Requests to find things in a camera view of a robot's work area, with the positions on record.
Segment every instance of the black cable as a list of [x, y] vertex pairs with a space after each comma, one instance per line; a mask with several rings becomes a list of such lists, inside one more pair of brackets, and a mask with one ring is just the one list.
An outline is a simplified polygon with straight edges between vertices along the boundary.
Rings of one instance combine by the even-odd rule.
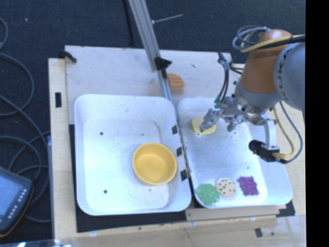
[[233, 66], [232, 66], [232, 63], [230, 63], [230, 69], [231, 69], [233, 72], [235, 72], [235, 73], [237, 73], [237, 74], [239, 74], [239, 75], [241, 75], [241, 74], [242, 74], [242, 71], [243, 71], [243, 68], [233, 67]]
[[[38, 151], [36, 150], [36, 148], [34, 148], [33, 145], [31, 145], [29, 142], [26, 142], [25, 140], [21, 139], [21, 138], [17, 138], [17, 137], [14, 137], [14, 136], [7, 136], [7, 135], [0, 135], [0, 140], [10, 140], [10, 141], [13, 141], [13, 142], [17, 142], [17, 143], [21, 143], [21, 144], [24, 144], [25, 146], [28, 146], [29, 148], [32, 149], [32, 151], [36, 154], [37, 158], [38, 158], [38, 166], [39, 166], [39, 169], [38, 169], [38, 172], [36, 174], [36, 177], [32, 180], [33, 182], [39, 177], [40, 173], [41, 173], [41, 157], [40, 157], [40, 154], [38, 153]], [[12, 168], [12, 164], [10, 164], [10, 167], [8, 168], [9, 171], [11, 171], [11, 168]]]
[[268, 45], [259, 47], [258, 49], [277, 47], [277, 46], [281, 46], [281, 45], [285, 45], [285, 44], [292, 44], [292, 43], [298, 43], [298, 42], [306, 42], [306, 35], [304, 34], [304, 35], [300, 35], [300, 36], [297, 36], [297, 37], [291, 36], [287, 40], [273, 42], [273, 43], [270, 43]]
[[281, 105], [281, 108], [285, 114], [285, 116], [287, 117], [288, 121], [290, 122], [291, 126], [294, 128], [294, 130], [296, 131], [297, 135], [298, 135], [298, 138], [299, 138], [299, 141], [300, 141], [300, 147], [299, 147], [299, 150], [298, 152], [295, 154], [295, 156], [289, 160], [285, 160], [285, 159], [280, 159], [280, 162], [282, 164], [288, 164], [288, 163], [291, 163], [292, 161], [294, 161], [297, 157], [299, 157], [300, 153], [302, 152], [303, 150], [303, 137], [302, 135], [300, 134], [300, 132], [298, 131], [297, 127], [295, 126], [295, 124], [293, 123], [293, 121], [291, 120], [291, 118], [289, 117], [285, 107], [283, 106], [283, 103], [280, 101], [280, 105]]
[[2, 23], [2, 25], [5, 28], [5, 36], [4, 39], [2, 40], [2, 42], [0, 42], [0, 50], [4, 47], [4, 45], [7, 42], [7, 38], [8, 38], [8, 26], [7, 23], [0, 17], [0, 22]]
[[[27, 74], [27, 76], [29, 77], [29, 80], [30, 80], [30, 83], [31, 83], [31, 91], [30, 91], [30, 95], [27, 99], [27, 101], [20, 107], [20, 110], [23, 110], [27, 105], [30, 104], [30, 101], [32, 100], [33, 98], [33, 95], [34, 95], [34, 80], [31, 76], [31, 73], [29, 72], [29, 70], [17, 59], [7, 55], [7, 54], [3, 54], [3, 53], [0, 53], [0, 57], [1, 58], [4, 58], [4, 59], [7, 59], [7, 60], [10, 60], [11, 62], [13, 62], [14, 64], [20, 66], [22, 68], [22, 70]], [[7, 113], [0, 113], [0, 116], [10, 116], [10, 115], [14, 115], [16, 113], [18, 113], [19, 111], [12, 111], [12, 112], [7, 112]]]
[[268, 27], [263, 27], [263, 26], [254, 26], [254, 25], [248, 25], [248, 26], [243, 26], [239, 28], [239, 30], [236, 33], [236, 37], [232, 41], [232, 46], [235, 49], [244, 49], [249, 46], [255, 45], [256, 42], [253, 41], [254, 36], [257, 35], [256, 39], [257, 40], [260, 36], [260, 34], [269, 31], [270, 28]]
[[221, 64], [224, 68], [224, 82], [220, 93], [218, 94], [218, 96], [214, 101], [216, 103], [215, 108], [219, 108], [226, 97], [226, 93], [228, 90], [228, 82], [229, 82], [229, 71], [230, 71], [230, 65], [226, 60], [226, 58], [224, 57], [224, 55], [221, 52], [219, 52], [219, 56], [220, 58], [218, 60], [218, 63]]
[[[0, 43], [0, 49], [2, 49], [7, 41], [7, 38], [8, 38], [8, 26], [7, 26], [7, 23], [2, 19], [0, 18], [0, 22], [3, 24], [3, 26], [5, 27], [5, 36], [4, 36], [4, 39], [3, 41]], [[48, 144], [47, 144], [47, 141], [46, 141], [46, 138], [45, 138], [45, 134], [48, 134], [50, 131], [47, 131], [45, 133], [42, 133], [41, 130], [39, 129], [39, 127], [36, 125], [36, 123], [31, 119], [31, 117], [29, 115], [27, 115], [23, 109], [30, 104], [32, 98], [33, 98], [33, 95], [34, 95], [34, 80], [33, 80], [33, 77], [31, 75], [31, 73], [29, 72], [29, 70], [25, 67], [25, 65], [23, 65], [19, 60], [13, 58], [12, 56], [9, 56], [7, 54], [4, 54], [4, 53], [0, 53], [0, 57], [5, 59], [6, 61], [9, 61], [9, 62], [12, 62], [16, 65], [18, 65], [19, 67], [22, 68], [22, 70], [27, 74], [27, 76], [29, 77], [29, 80], [30, 80], [30, 84], [31, 84], [31, 92], [30, 92], [30, 95], [27, 99], [27, 101], [21, 106], [17, 106], [16, 104], [14, 104], [12, 101], [10, 101], [9, 99], [7, 99], [6, 97], [4, 97], [3, 95], [0, 94], [0, 100], [2, 100], [4, 103], [6, 103], [7, 105], [11, 106], [14, 111], [12, 112], [5, 112], [5, 113], [0, 113], [0, 117], [7, 117], [7, 116], [11, 116], [11, 115], [15, 115], [15, 114], [21, 114], [23, 115], [27, 121], [29, 121], [29, 123], [34, 127], [34, 129], [37, 131], [38, 133], [38, 136], [33, 138], [32, 140], [30, 140], [29, 142], [28, 141], [25, 141], [21, 138], [18, 138], [18, 137], [13, 137], [13, 136], [7, 136], [7, 135], [2, 135], [0, 136], [0, 140], [6, 140], [6, 141], [12, 141], [12, 142], [17, 142], [17, 143], [20, 143], [20, 144], [23, 144], [24, 146], [16, 153], [16, 155], [14, 156], [14, 158], [11, 160], [10, 162], [10, 165], [9, 165], [9, 171], [11, 170], [11, 168], [13, 167], [14, 163], [16, 162], [17, 158], [19, 157], [19, 155], [26, 149], [26, 148], [30, 148], [37, 156], [37, 159], [38, 159], [38, 164], [35, 164], [35, 165], [32, 165], [32, 166], [28, 166], [24, 169], [21, 169], [17, 174], [22, 174], [26, 171], [29, 171], [31, 169], [38, 169], [37, 171], [37, 174], [36, 174], [36, 177], [32, 180], [33, 183], [36, 183], [36, 180], [39, 178], [40, 174], [41, 174], [41, 169], [42, 168], [48, 168], [47, 166], [45, 165], [42, 165], [42, 162], [41, 162], [41, 156], [39, 154], [39, 152], [37, 151], [37, 149], [32, 145], [32, 143], [38, 139], [41, 139], [44, 147], [45, 147], [45, 150], [47, 151], [47, 155], [48, 155]], [[29, 205], [33, 205], [35, 204], [39, 198], [42, 196], [42, 194], [45, 192], [47, 186], [49, 184], [49, 175], [47, 175], [47, 180], [46, 182], [44, 182], [44, 185], [41, 189], [41, 191], [39, 192], [38, 195], [36, 195], [33, 200], [30, 202]], [[51, 219], [38, 219], [38, 218], [34, 218], [30, 215], [25, 215], [25, 217], [31, 221], [34, 221], [34, 222], [42, 222], [42, 223], [45, 223], [45, 222], [51, 222]]]

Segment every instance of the screen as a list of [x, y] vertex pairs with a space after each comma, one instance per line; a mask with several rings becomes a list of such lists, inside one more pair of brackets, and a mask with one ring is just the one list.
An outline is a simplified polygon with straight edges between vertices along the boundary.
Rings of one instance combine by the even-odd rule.
[[22, 186], [0, 175], [0, 216], [3, 216]]

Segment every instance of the white basin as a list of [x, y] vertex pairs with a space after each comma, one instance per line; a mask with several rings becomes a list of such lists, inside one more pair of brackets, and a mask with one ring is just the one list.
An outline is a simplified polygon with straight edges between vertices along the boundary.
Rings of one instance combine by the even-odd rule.
[[[292, 188], [283, 164], [265, 162], [253, 154], [248, 144], [253, 139], [265, 142], [265, 130], [251, 123], [237, 125], [227, 131], [227, 123], [220, 119], [212, 134], [198, 135], [192, 128], [192, 120], [203, 118], [214, 106], [213, 98], [186, 98], [178, 105], [181, 134], [191, 170], [194, 189], [202, 184], [212, 184], [219, 178], [229, 178], [235, 183], [233, 197], [220, 197], [206, 208], [227, 208], [260, 205], [285, 205], [292, 196]], [[237, 181], [240, 177], [253, 177], [258, 195], [245, 196]]]
[[[162, 97], [80, 96], [75, 103], [77, 199], [89, 215], [164, 213], [191, 202], [175, 108]], [[132, 156], [157, 142], [176, 156], [177, 173], [168, 184], [149, 186], [136, 177]]]

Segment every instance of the aluminum rail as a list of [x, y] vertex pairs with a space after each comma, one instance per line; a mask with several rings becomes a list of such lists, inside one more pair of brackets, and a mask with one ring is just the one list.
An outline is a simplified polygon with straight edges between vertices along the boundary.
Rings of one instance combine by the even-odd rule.
[[[146, 50], [151, 65], [151, 69], [153, 71], [156, 71], [158, 70], [158, 68], [155, 63], [155, 59], [161, 58], [161, 55], [146, 1], [145, 0], [128, 0], [128, 1], [130, 8], [132, 9], [132, 13], [134, 15], [134, 19], [136, 21], [136, 25], [143, 46]], [[171, 99], [167, 78], [163, 77], [162, 72], [159, 72], [158, 74], [159, 74], [159, 81], [161, 84], [163, 94], [168, 100], [171, 101], [172, 99]]]

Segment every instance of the orange object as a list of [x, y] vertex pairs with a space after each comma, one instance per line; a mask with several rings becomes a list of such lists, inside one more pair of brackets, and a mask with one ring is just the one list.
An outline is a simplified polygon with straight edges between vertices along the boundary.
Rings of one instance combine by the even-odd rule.
[[169, 88], [183, 88], [185, 86], [183, 80], [179, 75], [173, 73], [167, 73], [167, 79], [169, 83]]
[[[258, 43], [287, 36], [291, 36], [291, 33], [281, 29], [272, 29], [263, 33]], [[273, 81], [273, 70], [278, 55], [286, 46], [282, 45], [251, 51], [241, 76], [241, 85], [246, 90], [254, 93], [277, 92]]]

